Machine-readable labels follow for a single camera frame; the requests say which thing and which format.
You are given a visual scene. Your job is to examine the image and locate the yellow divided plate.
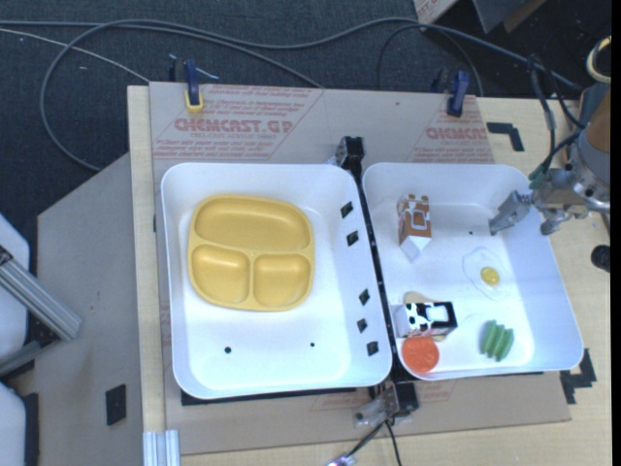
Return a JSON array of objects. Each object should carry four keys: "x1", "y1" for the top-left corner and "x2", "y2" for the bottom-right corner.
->
[{"x1": 186, "y1": 193, "x2": 317, "y2": 314}]

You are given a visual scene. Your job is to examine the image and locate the brown and white carton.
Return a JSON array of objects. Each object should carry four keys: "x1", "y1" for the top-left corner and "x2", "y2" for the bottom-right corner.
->
[{"x1": 396, "y1": 192, "x2": 434, "y2": 263}]

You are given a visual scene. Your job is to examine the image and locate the white plastic tray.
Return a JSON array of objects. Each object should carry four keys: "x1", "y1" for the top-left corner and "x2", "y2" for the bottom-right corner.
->
[
  {"x1": 361, "y1": 161, "x2": 585, "y2": 383},
  {"x1": 159, "y1": 161, "x2": 394, "y2": 401}
]

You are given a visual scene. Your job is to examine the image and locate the black block with thin wires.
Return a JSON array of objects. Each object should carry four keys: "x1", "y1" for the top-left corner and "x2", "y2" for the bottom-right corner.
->
[
  {"x1": 353, "y1": 381, "x2": 420, "y2": 429},
  {"x1": 333, "y1": 135, "x2": 366, "y2": 171}
]

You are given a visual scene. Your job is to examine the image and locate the orange citrus slice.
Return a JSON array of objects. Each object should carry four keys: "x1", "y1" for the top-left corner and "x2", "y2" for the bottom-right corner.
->
[{"x1": 400, "y1": 336, "x2": 441, "y2": 375}]

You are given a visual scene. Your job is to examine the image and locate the green beans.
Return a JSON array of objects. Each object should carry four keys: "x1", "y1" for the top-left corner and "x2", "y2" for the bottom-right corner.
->
[{"x1": 478, "y1": 318, "x2": 516, "y2": 363}]

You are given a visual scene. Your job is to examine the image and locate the black cylinder on white bracket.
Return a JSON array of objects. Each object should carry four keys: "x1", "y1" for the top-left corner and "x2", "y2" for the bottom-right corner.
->
[{"x1": 590, "y1": 244, "x2": 612, "y2": 274}]

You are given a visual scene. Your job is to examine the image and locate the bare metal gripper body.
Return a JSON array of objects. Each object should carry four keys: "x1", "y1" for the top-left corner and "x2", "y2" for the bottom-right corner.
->
[{"x1": 530, "y1": 166, "x2": 612, "y2": 221}]

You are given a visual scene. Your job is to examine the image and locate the black and white cow-print carton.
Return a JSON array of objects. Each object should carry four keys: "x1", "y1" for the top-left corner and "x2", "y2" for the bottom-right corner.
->
[{"x1": 389, "y1": 300, "x2": 459, "y2": 341}]

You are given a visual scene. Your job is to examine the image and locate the white and yellow fried egg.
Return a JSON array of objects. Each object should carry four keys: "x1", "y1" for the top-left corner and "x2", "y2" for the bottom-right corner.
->
[{"x1": 461, "y1": 246, "x2": 513, "y2": 302}]

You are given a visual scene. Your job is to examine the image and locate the brown cardboard board, red print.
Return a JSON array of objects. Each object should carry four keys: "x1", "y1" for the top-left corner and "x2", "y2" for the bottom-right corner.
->
[{"x1": 147, "y1": 82, "x2": 573, "y2": 456}]

